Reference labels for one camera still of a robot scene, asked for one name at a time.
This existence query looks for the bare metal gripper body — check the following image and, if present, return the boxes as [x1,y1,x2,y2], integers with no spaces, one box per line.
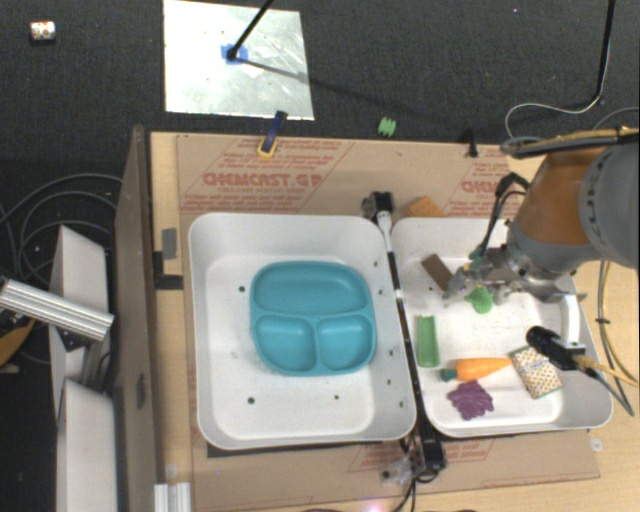
[471,246,557,303]

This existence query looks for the white carton with orange pattern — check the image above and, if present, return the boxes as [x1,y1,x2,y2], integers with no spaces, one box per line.
[509,346,564,400]

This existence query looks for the thin black and white rod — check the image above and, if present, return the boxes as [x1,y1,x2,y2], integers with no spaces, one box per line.
[378,210,429,444]

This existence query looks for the green celery stick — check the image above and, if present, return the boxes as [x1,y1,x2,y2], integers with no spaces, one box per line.
[416,314,442,368]

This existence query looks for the black block with thin wires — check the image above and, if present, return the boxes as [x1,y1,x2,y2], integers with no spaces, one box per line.
[399,433,447,482]
[361,191,397,222]

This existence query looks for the orange carrot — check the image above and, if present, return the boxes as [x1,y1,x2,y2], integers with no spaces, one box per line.
[439,356,514,384]

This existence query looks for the white plastic tray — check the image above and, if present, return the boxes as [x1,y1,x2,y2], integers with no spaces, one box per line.
[187,211,418,451]
[389,215,615,439]

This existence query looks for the purple grapes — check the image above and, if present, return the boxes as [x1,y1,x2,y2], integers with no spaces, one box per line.
[445,379,496,422]

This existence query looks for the green broccoli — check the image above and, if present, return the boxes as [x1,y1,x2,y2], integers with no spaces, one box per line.
[464,284,496,315]

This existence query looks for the brown rectangular bar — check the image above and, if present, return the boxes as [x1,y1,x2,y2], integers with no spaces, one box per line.
[420,253,454,292]

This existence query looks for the black cylinder on white bracket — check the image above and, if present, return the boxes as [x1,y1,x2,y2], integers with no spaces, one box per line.
[525,293,587,372]

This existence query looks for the brown cardboard board red print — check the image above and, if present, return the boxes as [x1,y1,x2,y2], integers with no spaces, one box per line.
[175,133,602,495]

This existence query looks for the teal divided plate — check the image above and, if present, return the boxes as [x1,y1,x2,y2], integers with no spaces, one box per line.
[248,260,378,378]

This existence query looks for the orange waffle biscuit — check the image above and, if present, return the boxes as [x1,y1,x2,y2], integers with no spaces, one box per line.
[404,195,446,219]

